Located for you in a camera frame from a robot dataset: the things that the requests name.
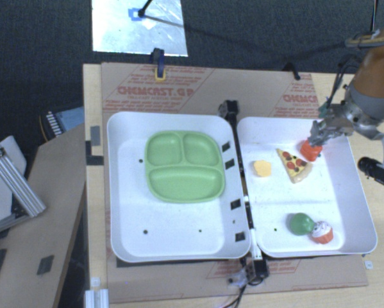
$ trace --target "green divided plate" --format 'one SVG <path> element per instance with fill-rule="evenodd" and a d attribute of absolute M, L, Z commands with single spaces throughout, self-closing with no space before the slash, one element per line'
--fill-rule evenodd
<path fill-rule="evenodd" d="M 146 143 L 146 179 L 159 199 L 173 203 L 210 201 L 224 190 L 217 143 L 200 132 L 165 131 Z"/>

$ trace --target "toy pizza slice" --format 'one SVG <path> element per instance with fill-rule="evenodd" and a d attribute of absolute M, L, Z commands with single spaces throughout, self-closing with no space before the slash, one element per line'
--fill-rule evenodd
<path fill-rule="evenodd" d="M 293 184 L 302 181 L 308 176 L 313 166 L 311 163 L 298 158 L 287 151 L 277 149 L 277 153 L 280 156 L 283 165 L 287 171 L 288 176 Z"/>

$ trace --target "wooden table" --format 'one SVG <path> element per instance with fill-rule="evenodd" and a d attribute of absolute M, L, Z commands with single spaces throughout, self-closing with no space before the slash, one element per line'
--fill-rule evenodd
<path fill-rule="evenodd" d="M 47 209 L 0 239 L 0 308 L 58 307 L 85 202 L 83 136 L 82 124 L 38 149 L 28 183 Z"/>
<path fill-rule="evenodd" d="M 85 96 L 85 133 L 90 140 L 91 126 L 102 124 L 101 66 L 84 65 Z M 312 74 L 319 103 L 330 94 L 334 74 Z M 348 83 L 352 76 L 345 76 Z M 371 142 L 359 134 L 350 137 L 355 160 L 370 156 L 382 160 L 383 149 L 380 142 Z M 93 155 L 103 155 L 103 142 L 92 147 Z M 91 289 L 107 288 L 106 237 L 104 218 L 103 166 L 87 166 L 87 205 L 89 236 L 89 273 L 97 277 L 99 284 L 92 283 Z M 373 269 L 367 270 L 369 286 L 347 287 L 342 289 L 324 289 L 315 291 L 295 291 L 285 293 L 267 293 L 244 295 L 239 307 L 384 307 L 384 186 L 373 179 L 367 179 L 360 173 L 363 189 L 378 234 L 378 246 L 364 260 L 371 261 Z M 181 300 L 162 300 L 155 302 L 137 302 L 111 304 L 111 308 L 163 308 L 163 307 L 222 307 L 233 297 L 209 297 Z"/>

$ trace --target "yellow cheese block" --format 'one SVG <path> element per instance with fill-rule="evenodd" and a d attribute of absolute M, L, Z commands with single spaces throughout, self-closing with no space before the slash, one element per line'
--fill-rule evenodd
<path fill-rule="evenodd" d="M 271 163 L 268 161 L 255 161 L 253 167 L 260 177 L 268 177 L 271 175 Z"/>

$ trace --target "blue object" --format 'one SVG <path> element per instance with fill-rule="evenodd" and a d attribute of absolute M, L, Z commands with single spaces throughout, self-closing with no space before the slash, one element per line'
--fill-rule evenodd
<path fill-rule="evenodd" d="M 134 22 L 142 21 L 142 17 L 138 16 L 139 8 L 130 8 L 128 9 L 128 15 L 130 19 Z"/>

